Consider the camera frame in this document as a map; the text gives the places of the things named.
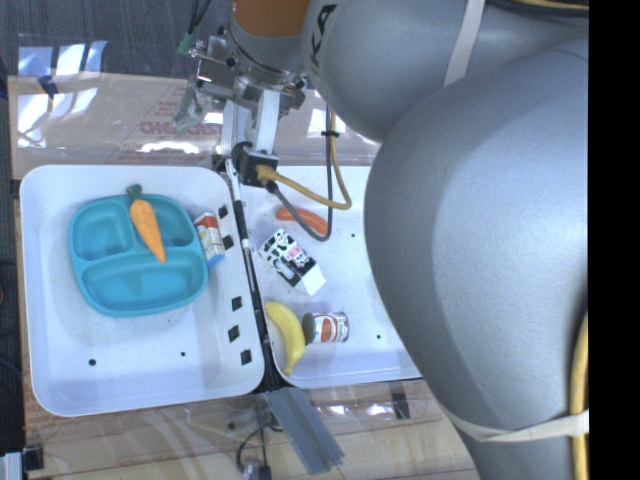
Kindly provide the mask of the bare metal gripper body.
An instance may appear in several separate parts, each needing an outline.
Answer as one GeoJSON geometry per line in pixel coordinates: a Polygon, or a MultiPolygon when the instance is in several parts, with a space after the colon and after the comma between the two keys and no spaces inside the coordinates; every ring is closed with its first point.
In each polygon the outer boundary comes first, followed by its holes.
{"type": "Polygon", "coordinates": [[[221,109],[227,101],[256,110],[266,90],[279,96],[279,115],[299,109],[305,99],[306,76],[292,69],[273,67],[256,60],[232,34],[211,36],[208,45],[192,47],[197,70],[192,86],[201,101],[221,109]]]}

